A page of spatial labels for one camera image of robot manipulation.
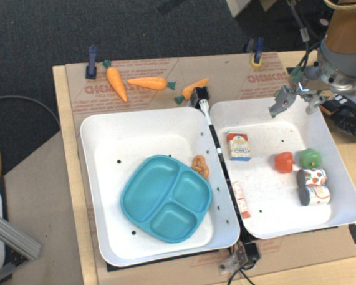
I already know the green toy pepper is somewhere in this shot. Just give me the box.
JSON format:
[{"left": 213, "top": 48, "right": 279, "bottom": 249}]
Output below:
[{"left": 297, "top": 147, "right": 323, "bottom": 170}]

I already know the white can with red print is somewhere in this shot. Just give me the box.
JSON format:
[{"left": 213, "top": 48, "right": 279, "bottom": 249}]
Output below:
[
  {"left": 295, "top": 166, "right": 329, "bottom": 189},
  {"left": 297, "top": 183, "right": 332, "bottom": 208}
]

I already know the black block with thin wires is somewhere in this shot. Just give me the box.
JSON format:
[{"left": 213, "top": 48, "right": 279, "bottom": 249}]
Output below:
[
  {"left": 237, "top": 241, "right": 262, "bottom": 264},
  {"left": 187, "top": 85, "right": 211, "bottom": 109}
]

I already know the thin black and white rod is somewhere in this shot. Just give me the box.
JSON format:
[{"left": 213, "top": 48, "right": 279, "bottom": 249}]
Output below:
[{"left": 198, "top": 97, "right": 249, "bottom": 246}]

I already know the orange toy pretzel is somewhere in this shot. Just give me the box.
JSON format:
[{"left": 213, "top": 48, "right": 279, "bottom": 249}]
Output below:
[{"left": 190, "top": 153, "right": 211, "bottom": 181}]

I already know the blue divided plate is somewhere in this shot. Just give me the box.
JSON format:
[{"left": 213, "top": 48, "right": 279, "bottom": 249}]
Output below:
[{"left": 115, "top": 149, "right": 218, "bottom": 249}]

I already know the red toy pepper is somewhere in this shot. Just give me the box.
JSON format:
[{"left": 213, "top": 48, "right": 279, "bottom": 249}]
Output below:
[{"left": 273, "top": 150, "right": 296, "bottom": 175}]

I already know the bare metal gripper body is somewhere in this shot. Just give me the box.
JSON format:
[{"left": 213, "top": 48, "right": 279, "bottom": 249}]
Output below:
[{"left": 293, "top": 70, "right": 356, "bottom": 102}]

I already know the red and white carton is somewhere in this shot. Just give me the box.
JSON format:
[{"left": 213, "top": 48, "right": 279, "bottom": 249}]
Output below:
[{"left": 224, "top": 128, "right": 253, "bottom": 164}]

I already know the brown cardboard board red print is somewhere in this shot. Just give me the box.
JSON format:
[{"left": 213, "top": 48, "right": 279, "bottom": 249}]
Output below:
[{"left": 65, "top": 37, "right": 356, "bottom": 285}]

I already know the white plastic tray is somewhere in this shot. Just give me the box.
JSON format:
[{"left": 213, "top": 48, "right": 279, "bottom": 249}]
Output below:
[
  {"left": 207, "top": 87, "right": 356, "bottom": 245},
  {"left": 78, "top": 101, "right": 244, "bottom": 270}
]

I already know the orange toy carrot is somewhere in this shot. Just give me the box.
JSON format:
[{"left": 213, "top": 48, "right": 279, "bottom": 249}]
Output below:
[
  {"left": 102, "top": 57, "right": 129, "bottom": 105},
  {"left": 126, "top": 73, "right": 178, "bottom": 95},
  {"left": 171, "top": 77, "right": 213, "bottom": 106}
]

